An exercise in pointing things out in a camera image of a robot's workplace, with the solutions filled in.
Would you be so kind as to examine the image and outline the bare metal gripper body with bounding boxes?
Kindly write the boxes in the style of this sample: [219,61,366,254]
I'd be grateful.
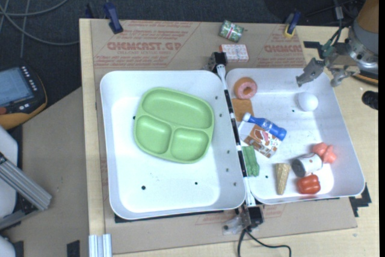
[322,37,380,73]

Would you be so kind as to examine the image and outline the green divided plate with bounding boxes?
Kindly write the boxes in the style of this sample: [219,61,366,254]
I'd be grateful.
[132,86,215,165]

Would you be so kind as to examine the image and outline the orange doughnut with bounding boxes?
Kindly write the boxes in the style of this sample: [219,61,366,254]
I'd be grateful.
[233,76,259,101]

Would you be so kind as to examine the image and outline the white can with grey lid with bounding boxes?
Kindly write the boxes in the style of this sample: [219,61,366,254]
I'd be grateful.
[291,152,324,178]

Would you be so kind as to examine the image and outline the orange and white box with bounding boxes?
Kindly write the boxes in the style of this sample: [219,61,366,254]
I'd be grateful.
[219,43,250,64]

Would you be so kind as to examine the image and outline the orange bell pepper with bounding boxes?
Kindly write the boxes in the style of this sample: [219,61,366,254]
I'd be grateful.
[295,174,322,195]

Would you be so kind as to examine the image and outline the blue bottle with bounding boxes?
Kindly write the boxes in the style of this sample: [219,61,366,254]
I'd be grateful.
[242,112,288,141]

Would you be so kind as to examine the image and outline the brown cardboard board red print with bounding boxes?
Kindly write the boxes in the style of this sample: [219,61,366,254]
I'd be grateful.
[90,19,359,255]

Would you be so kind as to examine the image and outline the white plastic tray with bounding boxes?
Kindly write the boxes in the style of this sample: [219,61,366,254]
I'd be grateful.
[99,69,248,221]
[224,67,366,206]

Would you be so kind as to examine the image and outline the green patterned can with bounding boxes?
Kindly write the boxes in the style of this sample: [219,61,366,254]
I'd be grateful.
[217,19,245,43]

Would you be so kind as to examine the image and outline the orange square biscuit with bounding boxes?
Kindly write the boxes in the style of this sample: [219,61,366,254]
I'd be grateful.
[230,98,255,123]

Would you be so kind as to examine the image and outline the pink lumpy toy food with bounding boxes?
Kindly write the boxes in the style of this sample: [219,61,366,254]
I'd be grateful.
[311,141,337,165]

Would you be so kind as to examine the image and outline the tan ice cream cone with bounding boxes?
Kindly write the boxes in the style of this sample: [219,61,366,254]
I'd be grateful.
[274,162,292,196]

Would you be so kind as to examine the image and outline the thin black and white rod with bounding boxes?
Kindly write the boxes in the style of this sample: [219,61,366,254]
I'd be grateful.
[217,64,256,207]

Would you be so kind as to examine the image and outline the white egg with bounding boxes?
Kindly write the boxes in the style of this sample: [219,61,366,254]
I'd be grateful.
[297,91,319,113]

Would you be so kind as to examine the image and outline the white printed carton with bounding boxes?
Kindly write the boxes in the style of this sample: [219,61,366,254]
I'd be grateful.
[237,121,282,159]

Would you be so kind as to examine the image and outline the green toy beans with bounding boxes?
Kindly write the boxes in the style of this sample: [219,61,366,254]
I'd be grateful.
[241,144,260,178]

